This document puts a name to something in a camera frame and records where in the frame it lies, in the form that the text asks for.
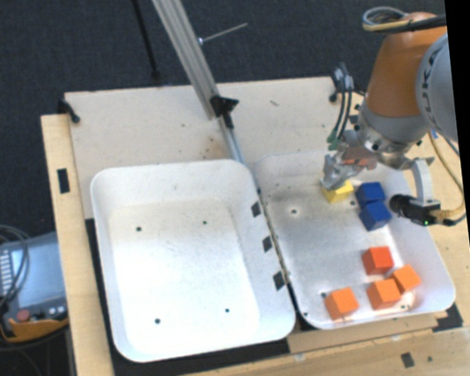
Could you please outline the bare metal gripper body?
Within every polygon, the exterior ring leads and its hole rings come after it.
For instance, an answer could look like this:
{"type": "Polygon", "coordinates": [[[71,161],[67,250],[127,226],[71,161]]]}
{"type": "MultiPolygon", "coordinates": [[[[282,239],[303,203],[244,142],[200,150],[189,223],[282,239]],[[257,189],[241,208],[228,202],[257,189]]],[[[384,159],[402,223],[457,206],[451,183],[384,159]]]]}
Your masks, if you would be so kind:
{"type": "Polygon", "coordinates": [[[392,139],[372,128],[346,130],[335,138],[337,163],[357,164],[361,171],[370,171],[378,164],[399,171],[409,170],[412,159],[406,154],[418,141],[418,136],[403,133],[399,139],[392,139]]]}

